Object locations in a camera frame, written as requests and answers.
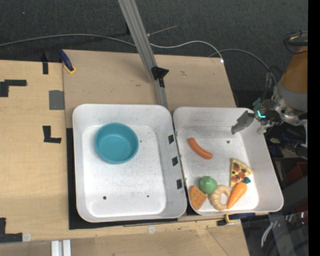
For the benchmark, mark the pale wood board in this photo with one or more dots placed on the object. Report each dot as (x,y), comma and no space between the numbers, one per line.
(112,80)

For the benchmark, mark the orange sausage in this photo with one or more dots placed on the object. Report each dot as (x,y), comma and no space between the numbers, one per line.
(200,149)

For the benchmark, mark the beige croissant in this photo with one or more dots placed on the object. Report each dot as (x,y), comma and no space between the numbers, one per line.
(218,198)

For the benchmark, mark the blue bowl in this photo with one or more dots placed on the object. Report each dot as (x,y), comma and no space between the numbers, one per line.
(116,143)

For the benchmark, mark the green pepper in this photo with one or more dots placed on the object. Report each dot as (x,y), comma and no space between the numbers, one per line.
(207,184)

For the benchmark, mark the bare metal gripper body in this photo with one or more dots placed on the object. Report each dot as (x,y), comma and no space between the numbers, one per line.
(272,112)

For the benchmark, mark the orange carrot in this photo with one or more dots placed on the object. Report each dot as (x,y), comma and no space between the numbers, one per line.
(237,193)

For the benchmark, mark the brown waffle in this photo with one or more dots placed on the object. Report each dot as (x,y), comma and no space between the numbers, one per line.
(197,197)

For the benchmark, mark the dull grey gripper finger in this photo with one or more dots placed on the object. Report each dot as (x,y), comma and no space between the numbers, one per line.
(242,123)

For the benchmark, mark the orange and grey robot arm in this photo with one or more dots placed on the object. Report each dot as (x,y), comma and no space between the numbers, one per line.
(296,75)

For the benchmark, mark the pizza slice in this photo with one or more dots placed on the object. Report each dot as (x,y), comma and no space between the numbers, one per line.
(237,171)

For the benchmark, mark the white plastic tray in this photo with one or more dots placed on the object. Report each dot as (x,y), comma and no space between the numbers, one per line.
(215,125)
(125,180)

